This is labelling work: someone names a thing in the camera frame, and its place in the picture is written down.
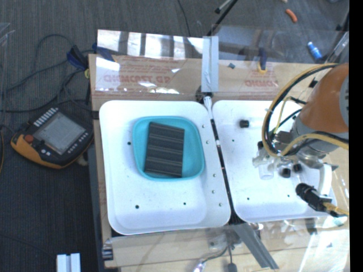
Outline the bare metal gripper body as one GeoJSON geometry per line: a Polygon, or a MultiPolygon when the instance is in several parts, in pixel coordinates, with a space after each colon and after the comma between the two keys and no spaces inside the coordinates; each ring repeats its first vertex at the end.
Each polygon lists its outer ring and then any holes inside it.
{"type": "MultiPolygon", "coordinates": [[[[294,139],[292,131],[280,131],[273,139],[273,146],[281,152],[288,148],[294,139]]],[[[323,159],[327,155],[326,145],[326,142],[316,138],[302,139],[288,149],[285,158],[301,162],[309,168],[320,169],[324,164],[323,159]]]]}

